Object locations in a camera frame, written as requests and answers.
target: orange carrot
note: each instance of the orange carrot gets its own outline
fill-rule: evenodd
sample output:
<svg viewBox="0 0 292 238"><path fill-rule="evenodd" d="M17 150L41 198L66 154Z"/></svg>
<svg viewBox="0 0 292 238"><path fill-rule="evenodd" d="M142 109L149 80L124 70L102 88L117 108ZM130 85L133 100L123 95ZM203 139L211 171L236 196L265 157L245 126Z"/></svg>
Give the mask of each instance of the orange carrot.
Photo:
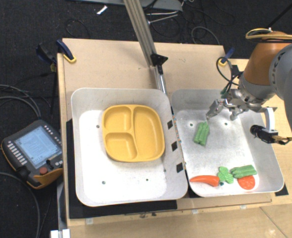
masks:
<svg viewBox="0 0 292 238"><path fill-rule="evenodd" d="M255 186L255 178L253 176L238 178L237 181L243 189L253 189Z"/></svg>
<svg viewBox="0 0 292 238"><path fill-rule="evenodd" d="M219 185L220 178L217 176L197 176L197 177L191 178L189 181L203 182L203 183L207 183L213 187L217 187Z"/></svg>

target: black carpet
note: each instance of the black carpet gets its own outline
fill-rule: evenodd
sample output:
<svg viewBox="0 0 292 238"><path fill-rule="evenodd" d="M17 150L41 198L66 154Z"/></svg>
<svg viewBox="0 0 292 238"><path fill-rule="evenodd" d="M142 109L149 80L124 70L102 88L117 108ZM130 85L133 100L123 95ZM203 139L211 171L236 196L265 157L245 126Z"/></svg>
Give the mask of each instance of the black carpet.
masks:
<svg viewBox="0 0 292 238"><path fill-rule="evenodd" d="M235 48L233 58L247 59L255 44L245 39L245 33L269 26L290 4L292 0L194 0L187 2L177 17L154 23L151 32L155 42L215 45L219 41L225 51ZM42 119L57 130L57 93L50 113L54 75L50 66L36 56L36 47L42 42L55 54L55 40L63 37L137 41L125 7L109 5L97 15L102 7L64 0L0 0L0 84L15 86L33 96ZM150 21L157 18L148 16ZM196 26L209 31L197 29L192 38ZM271 27L292 34L292 8ZM21 92L2 89L0 96L6 95L21 96ZM23 102L0 101L0 143L35 119L32 109ZM14 175L1 151L0 172ZM58 229L56 184L32 192L40 208L40 237L48 238L51 230ZM27 188L0 175L0 238L35 237L36 209Z"/></svg>

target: yellow divided plate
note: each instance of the yellow divided plate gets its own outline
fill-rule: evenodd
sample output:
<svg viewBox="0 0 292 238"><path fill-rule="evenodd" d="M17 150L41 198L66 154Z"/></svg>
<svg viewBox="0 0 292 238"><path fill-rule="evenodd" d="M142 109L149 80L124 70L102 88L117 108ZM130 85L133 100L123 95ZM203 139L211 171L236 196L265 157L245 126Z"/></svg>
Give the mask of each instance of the yellow divided plate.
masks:
<svg viewBox="0 0 292 238"><path fill-rule="evenodd" d="M159 115L148 106L111 106L103 113L102 129L106 152L116 161L152 161L164 153Z"/></svg>

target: red button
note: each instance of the red button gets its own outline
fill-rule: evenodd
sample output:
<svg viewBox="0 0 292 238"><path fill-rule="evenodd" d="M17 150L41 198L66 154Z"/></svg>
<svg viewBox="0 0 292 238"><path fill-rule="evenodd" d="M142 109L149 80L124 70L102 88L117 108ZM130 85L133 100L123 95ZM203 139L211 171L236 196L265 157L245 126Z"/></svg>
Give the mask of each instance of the red button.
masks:
<svg viewBox="0 0 292 238"><path fill-rule="evenodd" d="M45 175L48 172L48 169L46 167L42 167L39 169L40 175Z"/></svg>

